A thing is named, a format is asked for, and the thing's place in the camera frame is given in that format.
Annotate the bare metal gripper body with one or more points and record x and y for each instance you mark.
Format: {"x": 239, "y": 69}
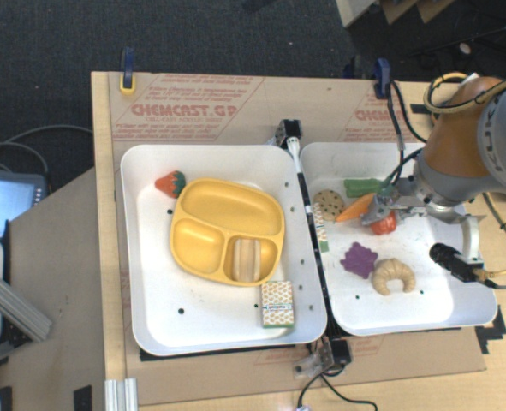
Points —
{"x": 412, "y": 193}

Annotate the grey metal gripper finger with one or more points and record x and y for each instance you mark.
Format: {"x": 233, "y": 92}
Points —
{"x": 379, "y": 210}
{"x": 408, "y": 212}

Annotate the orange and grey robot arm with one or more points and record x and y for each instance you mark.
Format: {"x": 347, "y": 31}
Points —
{"x": 458, "y": 152}

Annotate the red toy tomato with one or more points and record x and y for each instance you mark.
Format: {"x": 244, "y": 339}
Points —
{"x": 384, "y": 226}

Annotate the orange toy carrot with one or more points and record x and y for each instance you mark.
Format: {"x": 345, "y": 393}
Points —
{"x": 355, "y": 209}

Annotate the green toy bean pods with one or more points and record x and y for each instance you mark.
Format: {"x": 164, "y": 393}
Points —
{"x": 361, "y": 187}

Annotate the tan chocolate chip biscuit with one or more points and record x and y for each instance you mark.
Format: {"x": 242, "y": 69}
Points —
{"x": 327, "y": 204}

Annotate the purple toy grapes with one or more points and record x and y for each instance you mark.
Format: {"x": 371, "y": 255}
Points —
{"x": 358, "y": 260}

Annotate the white orange patterned carton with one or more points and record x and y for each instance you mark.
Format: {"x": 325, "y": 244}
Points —
{"x": 321, "y": 229}
{"x": 277, "y": 304}

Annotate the beige toy croissant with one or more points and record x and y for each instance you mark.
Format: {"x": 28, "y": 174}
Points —
{"x": 391, "y": 272}

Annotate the thin black and white rod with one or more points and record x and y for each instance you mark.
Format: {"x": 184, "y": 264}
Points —
{"x": 307, "y": 195}

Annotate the white plastic tray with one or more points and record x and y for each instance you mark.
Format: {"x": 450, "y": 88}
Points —
{"x": 201, "y": 315}
{"x": 411, "y": 311}

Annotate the tan toy bread bun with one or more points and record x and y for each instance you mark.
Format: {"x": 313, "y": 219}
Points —
{"x": 246, "y": 259}

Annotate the yellow divided plate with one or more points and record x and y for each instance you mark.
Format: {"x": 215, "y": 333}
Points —
{"x": 218, "y": 212}

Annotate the brown cardboard board red print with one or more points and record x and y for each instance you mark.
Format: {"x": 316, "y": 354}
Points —
{"x": 218, "y": 114}

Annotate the red toy strawberry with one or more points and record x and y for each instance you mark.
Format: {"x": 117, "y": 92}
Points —
{"x": 169, "y": 183}

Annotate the black cylinder on white bracket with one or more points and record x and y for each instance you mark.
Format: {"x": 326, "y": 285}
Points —
{"x": 449, "y": 260}

